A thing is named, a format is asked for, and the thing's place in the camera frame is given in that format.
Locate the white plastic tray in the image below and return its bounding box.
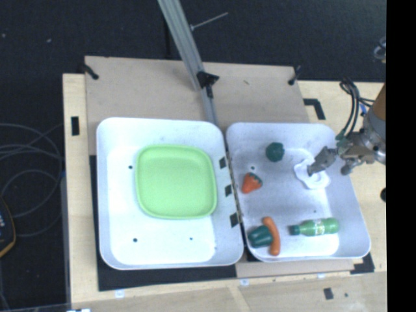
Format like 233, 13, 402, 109
96, 117, 245, 270
225, 122, 372, 263

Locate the orange sausage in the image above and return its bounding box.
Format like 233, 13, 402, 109
262, 216, 281, 257

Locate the orange carrot with green top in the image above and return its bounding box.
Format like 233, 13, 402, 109
240, 172, 264, 195

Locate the dark green broccoli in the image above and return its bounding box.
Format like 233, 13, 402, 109
265, 142, 286, 163

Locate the green plastic bottle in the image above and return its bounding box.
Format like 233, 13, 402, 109
289, 217, 340, 237

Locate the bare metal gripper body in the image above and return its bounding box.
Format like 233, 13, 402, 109
336, 129, 387, 167

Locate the green plate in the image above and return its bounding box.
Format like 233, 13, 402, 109
135, 144, 218, 220

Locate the brown cardboard board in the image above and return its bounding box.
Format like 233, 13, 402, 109
84, 56, 355, 278

